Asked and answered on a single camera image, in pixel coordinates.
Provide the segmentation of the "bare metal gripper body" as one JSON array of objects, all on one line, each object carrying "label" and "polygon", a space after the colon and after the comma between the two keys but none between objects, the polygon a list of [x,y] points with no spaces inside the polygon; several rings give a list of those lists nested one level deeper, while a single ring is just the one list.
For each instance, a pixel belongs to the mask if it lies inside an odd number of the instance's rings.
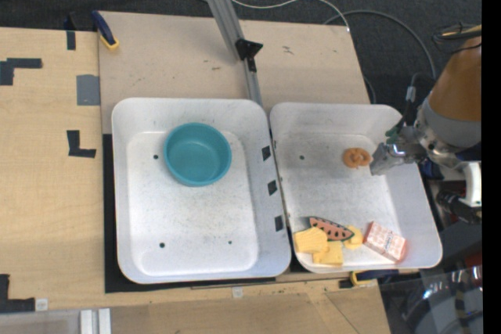
[{"label": "bare metal gripper body", "polygon": [[413,155],[416,163],[425,159],[443,167],[458,169],[463,161],[457,156],[460,148],[444,142],[431,128],[424,116],[417,116],[413,125],[398,122],[387,131],[386,144],[392,153]]}]

